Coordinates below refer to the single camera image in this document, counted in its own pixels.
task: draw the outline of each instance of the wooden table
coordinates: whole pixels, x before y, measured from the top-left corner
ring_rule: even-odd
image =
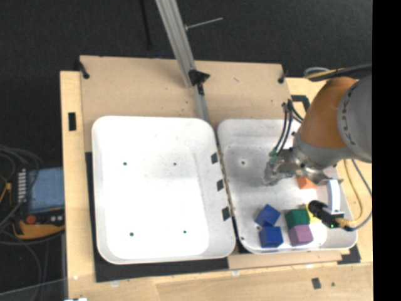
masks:
[[[372,221],[358,231],[359,263],[338,264],[349,250],[268,255],[234,251],[228,258],[228,270],[96,283],[85,164],[91,124],[105,113],[138,114],[140,108],[131,107],[132,100],[124,103],[121,99],[144,84],[148,90],[137,103],[145,105],[145,114],[195,117],[196,112],[192,92],[183,87],[174,60],[82,56],[81,62],[91,76],[90,83],[78,71],[62,71],[60,75],[69,297],[87,297],[89,301],[373,299]],[[323,85],[301,78],[287,78],[278,84],[280,65],[197,61],[197,69],[211,74],[205,90],[214,127],[228,117],[282,118],[283,100],[290,95],[306,95],[312,100]],[[112,96],[117,93],[123,103],[118,108]],[[157,99],[165,102],[161,105]],[[296,106],[302,112],[301,104]],[[76,128],[70,125],[74,116]],[[372,165],[359,166],[372,184]],[[368,214],[370,196],[356,171],[350,170]],[[358,203],[342,163],[338,172],[345,179],[343,189],[356,216]],[[318,279],[321,288],[314,287],[312,279]]]

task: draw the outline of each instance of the blue cube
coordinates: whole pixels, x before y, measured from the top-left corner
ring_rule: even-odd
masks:
[[[279,226],[263,226],[259,232],[263,248],[276,248],[283,242],[283,235]]]
[[[257,224],[260,226],[273,226],[276,224],[280,214],[281,213],[277,211],[277,209],[274,209],[267,204],[259,213],[258,217],[255,219],[255,222],[257,222]]]

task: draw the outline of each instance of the white tray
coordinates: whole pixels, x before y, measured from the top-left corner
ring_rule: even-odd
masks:
[[[300,190],[295,176],[282,179],[275,186],[266,186],[263,183],[268,154],[276,145],[282,128],[283,120],[260,119],[225,120],[218,127],[222,160],[242,245],[252,253],[351,248],[357,241],[356,232],[346,232],[339,228],[328,229],[322,223],[310,225],[314,237],[311,243],[291,246],[285,212],[300,208],[314,199],[327,203],[328,193],[325,186]],[[298,129],[299,123],[293,122],[291,131],[296,132]],[[292,143],[291,136],[285,148],[291,147]],[[325,169],[325,173],[338,178],[332,167]],[[281,212],[276,226],[281,228],[284,242],[277,248],[261,247],[260,227],[254,222],[266,204]],[[342,189],[340,208],[345,212],[345,218],[352,218]]]
[[[212,127],[200,119],[102,117],[92,128],[96,237],[115,264],[202,260],[235,246]]]

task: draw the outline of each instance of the orange block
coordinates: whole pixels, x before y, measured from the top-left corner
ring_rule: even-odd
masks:
[[[316,185],[314,182],[310,181],[304,176],[297,177],[296,179],[298,181],[298,186],[300,189],[311,189],[311,188],[316,188]]]

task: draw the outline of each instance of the green cube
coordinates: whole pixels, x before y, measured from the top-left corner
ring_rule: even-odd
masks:
[[[292,209],[285,214],[288,229],[296,225],[309,224],[308,212],[303,209]]]

